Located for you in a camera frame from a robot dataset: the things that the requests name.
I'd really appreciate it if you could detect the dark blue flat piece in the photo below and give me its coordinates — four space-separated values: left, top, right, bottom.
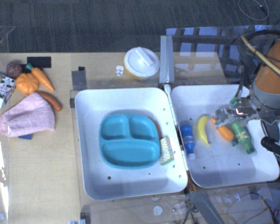
17 133 34 141

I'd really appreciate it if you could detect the orange pumpkin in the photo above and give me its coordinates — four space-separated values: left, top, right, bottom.
15 72 41 96

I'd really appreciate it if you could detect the brown round doughnut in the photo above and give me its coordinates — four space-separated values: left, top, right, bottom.
5 60 24 79

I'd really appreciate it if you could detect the clear plastic bottle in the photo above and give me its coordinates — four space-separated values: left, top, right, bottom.
170 200 193 215

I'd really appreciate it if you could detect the blue divided plate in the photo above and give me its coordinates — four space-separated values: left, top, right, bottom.
97 111 164 172

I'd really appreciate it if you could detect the blue bottle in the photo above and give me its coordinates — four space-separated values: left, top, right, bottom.
179 123 197 161

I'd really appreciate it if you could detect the white plastic tray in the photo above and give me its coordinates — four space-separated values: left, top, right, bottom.
170 80 280 191
73 83 189 203

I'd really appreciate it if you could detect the brown sausage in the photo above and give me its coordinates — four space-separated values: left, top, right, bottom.
37 89 63 113

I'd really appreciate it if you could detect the black and white printed carton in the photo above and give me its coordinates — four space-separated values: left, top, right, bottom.
0 69 18 110

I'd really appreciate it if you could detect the yellow banana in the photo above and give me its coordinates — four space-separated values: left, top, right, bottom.
195 115 212 148

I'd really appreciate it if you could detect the yellow tub with white lid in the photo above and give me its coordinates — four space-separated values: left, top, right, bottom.
123 45 161 82

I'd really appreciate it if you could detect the orange carrot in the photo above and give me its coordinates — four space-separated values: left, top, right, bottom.
210 116 239 148
25 61 55 94

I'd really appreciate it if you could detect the pink cloth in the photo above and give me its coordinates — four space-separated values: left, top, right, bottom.
0 91 57 138

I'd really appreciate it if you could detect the green bottle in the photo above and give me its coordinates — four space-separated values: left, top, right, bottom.
230 119 256 155

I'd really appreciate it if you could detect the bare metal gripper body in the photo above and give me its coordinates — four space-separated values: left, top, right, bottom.
223 94 262 124

